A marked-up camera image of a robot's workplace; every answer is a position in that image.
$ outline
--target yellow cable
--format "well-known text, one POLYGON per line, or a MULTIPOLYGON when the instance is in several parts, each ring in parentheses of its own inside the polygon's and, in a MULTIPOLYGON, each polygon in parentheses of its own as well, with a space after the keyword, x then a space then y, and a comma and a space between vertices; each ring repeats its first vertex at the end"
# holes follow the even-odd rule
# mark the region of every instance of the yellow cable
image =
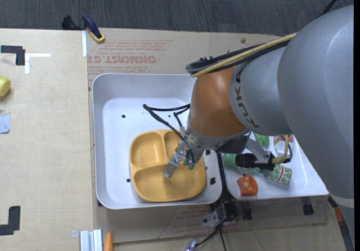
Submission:
POLYGON ((273 158, 271 160, 271 163, 272 164, 281 164, 282 162, 284 162, 286 160, 288 148, 289 148, 289 135, 285 135, 285 151, 283 152, 283 156, 273 158))
POLYGON ((260 46, 257 46, 257 47, 255 47, 255 48, 253 48, 253 49, 250 49, 250 50, 248 50, 248 51, 245 51, 245 52, 243 52, 243 53, 241 53, 241 54, 232 56, 232 57, 230 57, 230 58, 228 58, 228 59, 226 59, 226 60, 224 60, 224 61, 221 61, 221 62, 219 62, 219 63, 217 63, 217 64, 214 64, 214 65, 212 65, 212 66, 209 66, 209 67, 205 68, 204 70, 201 70, 201 71, 199 71, 199 72, 197 72, 197 73, 195 73, 195 74, 191 74, 191 76, 192 76, 192 77, 198 77, 198 76, 200 76, 200 75, 204 75, 204 74, 206 74, 206 73, 208 73, 208 72, 211 72, 211 71, 213 71, 213 70, 216 70, 216 69, 219 69, 219 68, 221 68, 221 67, 224 67, 225 65, 227 65, 227 64, 229 64, 229 63, 233 63, 233 62, 235 62, 235 61, 237 61, 237 60, 239 60, 239 59, 243 59, 244 57, 247 57, 247 56, 249 56, 249 55, 252 55, 252 54, 254 54, 254 53, 257 53, 257 52, 259 52, 259 51, 262 51, 262 50, 264 50, 264 49, 267 49, 267 48, 273 47, 273 46, 275 46, 275 45, 281 44, 281 43, 283 43, 283 42, 289 41, 289 40, 293 39, 293 38, 295 37, 295 35, 296 35, 296 33, 293 33, 293 34, 290 34, 290 35, 281 37, 281 38, 279 38, 279 39, 273 40, 273 41, 271 41, 271 42, 262 44, 262 45, 260 45, 260 46))

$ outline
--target orange cube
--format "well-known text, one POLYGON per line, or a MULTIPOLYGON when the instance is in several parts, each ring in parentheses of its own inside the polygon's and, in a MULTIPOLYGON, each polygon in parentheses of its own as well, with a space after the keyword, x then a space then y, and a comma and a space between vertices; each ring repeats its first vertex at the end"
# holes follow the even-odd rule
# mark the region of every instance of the orange cube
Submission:
POLYGON ((258 184, 251 175, 243 176, 236 182, 240 188, 241 196, 256 196, 258 194, 258 184))

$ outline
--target blue clamp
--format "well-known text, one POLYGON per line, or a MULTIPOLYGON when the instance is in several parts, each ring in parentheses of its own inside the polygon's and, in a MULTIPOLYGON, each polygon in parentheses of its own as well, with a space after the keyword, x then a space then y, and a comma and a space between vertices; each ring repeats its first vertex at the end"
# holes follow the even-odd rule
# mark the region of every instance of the blue clamp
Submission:
POLYGON ((88 15, 83 15, 81 17, 85 23, 85 26, 88 26, 91 30, 91 37, 97 42, 102 43, 105 40, 105 36, 99 31, 98 27, 96 26, 95 22, 89 17, 88 15))

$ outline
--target table surface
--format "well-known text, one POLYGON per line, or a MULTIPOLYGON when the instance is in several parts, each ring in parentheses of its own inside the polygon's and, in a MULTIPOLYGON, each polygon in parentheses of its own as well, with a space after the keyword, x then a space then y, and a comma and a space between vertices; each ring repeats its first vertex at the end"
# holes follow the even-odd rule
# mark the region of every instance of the table surface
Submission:
MULTIPOLYGON (((0 110, 11 114, 0 135, 0 225, 21 206, 20 230, 0 236, 3 250, 78 250, 72 230, 93 230, 93 174, 87 59, 82 32, 2 29, 1 45, 22 46, 30 74, 15 54, 0 54, 0 75, 11 80, 0 110)), ((228 250, 346 250, 335 212, 327 222, 224 234, 228 250)), ((189 238, 115 244, 114 250, 184 250, 189 238)), ((222 250, 216 235, 200 250, 222 250)))

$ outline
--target yellow plate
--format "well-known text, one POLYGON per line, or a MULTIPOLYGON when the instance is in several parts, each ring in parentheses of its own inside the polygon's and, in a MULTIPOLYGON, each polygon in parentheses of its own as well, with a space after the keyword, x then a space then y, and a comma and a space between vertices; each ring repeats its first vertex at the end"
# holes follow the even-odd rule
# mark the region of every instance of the yellow plate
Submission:
POLYGON ((206 185, 204 161, 201 158, 189 170, 182 161, 171 179, 163 176, 179 137, 170 130, 138 135, 130 146, 130 173, 137 194, 149 202, 172 202, 193 198, 206 185))

